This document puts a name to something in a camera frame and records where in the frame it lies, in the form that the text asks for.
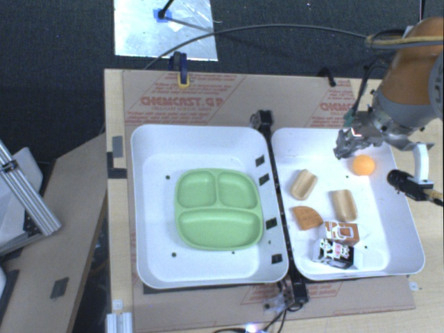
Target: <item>divided green plate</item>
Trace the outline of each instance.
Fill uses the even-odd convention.
[[[187,171],[176,184],[174,205],[179,235],[194,248],[238,250],[262,237],[259,192],[240,171]]]

